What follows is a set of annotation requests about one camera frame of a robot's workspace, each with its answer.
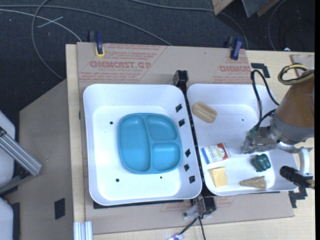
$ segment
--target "green object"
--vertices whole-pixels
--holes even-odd
[[[253,165],[258,172],[264,172],[267,169],[271,168],[271,163],[265,153],[257,154],[253,159]]]

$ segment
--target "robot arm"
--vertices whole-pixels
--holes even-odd
[[[304,71],[300,77],[283,80],[288,70],[296,68]],[[278,80],[290,88],[278,107],[262,117],[248,132],[243,153],[261,153],[271,149],[299,153],[300,171],[283,166],[280,174],[299,187],[315,188],[313,176],[308,172],[309,151],[295,147],[295,144],[315,136],[315,70],[300,64],[289,65],[281,70]],[[260,127],[261,121],[268,116],[271,117],[269,126]]]

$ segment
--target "dark gray carpet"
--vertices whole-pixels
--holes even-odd
[[[4,5],[40,5],[44,0],[0,0],[0,9],[34,14],[36,8]],[[211,0],[141,0],[180,8],[213,9]],[[222,47],[229,36],[243,34],[224,15],[212,12],[152,7],[127,0],[51,0],[48,6],[72,7],[113,17],[145,29],[174,46]],[[268,23],[275,6],[265,15],[247,18],[241,0],[224,11],[243,29],[250,50],[272,50]],[[165,45],[145,32],[112,19],[66,9],[43,8],[39,16],[57,22],[87,40],[90,30],[101,31],[105,43]],[[50,90],[61,79],[41,62],[33,47],[33,17],[0,10],[0,110],[16,125],[19,111]],[[44,61],[65,78],[65,44],[77,38],[56,24],[37,19],[34,40]],[[273,15],[270,34],[276,50],[315,51],[315,0],[288,0]]]

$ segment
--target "black cable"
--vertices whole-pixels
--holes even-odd
[[[275,48],[275,46],[274,46],[274,44],[273,44],[273,42],[272,42],[271,34],[270,34],[271,20],[272,20],[273,16],[275,15],[276,11],[279,9],[279,7],[282,6],[286,1],[288,1],[288,0],[282,0],[282,1],[276,6],[276,8],[273,10],[272,14],[270,15],[270,18],[269,18],[269,21],[268,21],[268,26],[267,26],[268,39],[269,39],[269,42],[270,42],[270,44],[271,44],[271,46],[272,46],[272,49],[273,49],[274,51],[276,51],[276,48]]]
[[[309,24],[310,24],[311,22],[310,22],[310,20],[308,19],[308,17],[302,16],[300,19],[297,19],[296,22],[293,23],[292,25],[290,25],[290,26],[288,26],[288,27],[283,26],[283,27],[285,28],[285,32],[284,32],[283,35],[282,35],[282,43],[283,43],[283,47],[284,47],[284,48],[286,47],[286,39],[287,39],[286,37],[287,37],[287,34],[290,34],[293,38],[295,38],[295,39],[301,44],[302,49],[301,49],[301,50],[299,49],[299,51],[301,51],[301,52],[304,52],[304,51],[305,51],[305,44],[304,44],[303,40],[300,39],[300,38],[299,38],[296,34],[294,34],[293,31],[292,31],[293,28],[297,28],[297,26],[299,26],[301,23],[309,23]]]
[[[201,226],[201,231],[202,231],[203,240],[206,240],[205,230],[204,230],[204,226],[202,225],[202,221],[201,221],[200,216],[198,217],[198,219],[199,219],[200,226]]]
[[[184,232],[186,232],[197,221],[197,219],[198,217],[191,221],[178,235],[182,235]]]
[[[290,16],[293,16],[293,15],[296,15],[296,14],[290,13],[290,14],[287,14],[282,19],[280,19],[279,10],[277,11],[277,16],[278,16],[279,25],[280,25],[278,28],[278,43],[279,43],[281,50],[284,50],[286,48],[286,35],[289,33],[302,45],[302,50],[299,49],[299,51],[303,52],[305,50],[305,45],[304,45],[303,41],[291,32],[291,29],[294,28],[295,26],[297,26],[300,22],[302,22],[302,20],[297,19],[295,21],[295,23],[291,24],[289,27],[287,27],[284,23],[284,22],[288,22],[287,18]]]
[[[258,74],[261,76],[261,78],[262,78],[262,80],[263,80],[263,82],[264,82],[266,91],[268,92],[271,100],[274,102],[274,104],[276,104],[277,106],[279,106],[279,103],[275,100],[275,98],[274,98],[273,95],[271,94],[270,88],[269,88],[269,86],[268,86],[268,83],[267,83],[264,75],[263,75],[259,70],[257,70],[257,69],[255,69],[255,70],[253,70],[253,71],[251,72],[252,86],[253,86],[254,92],[256,93],[256,96],[259,97],[259,94],[258,94],[258,91],[257,91],[257,87],[256,87],[256,82],[255,82],[255,73],[258,73]]]
[[[274,112],[276,111],[276,109],[272,109],[270,110],[268,113],[266,113],[259,121],[258,123],[254,126],[255,129],[258,129],[262,123],[263,120],[265,120],[267,117],[270,117]]]

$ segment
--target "blue divided plate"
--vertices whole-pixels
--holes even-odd
[[[136,174],[166,173],[182,161],[178,128],[163,114],[124,116],[118,125],[117,142],[122,164]]]

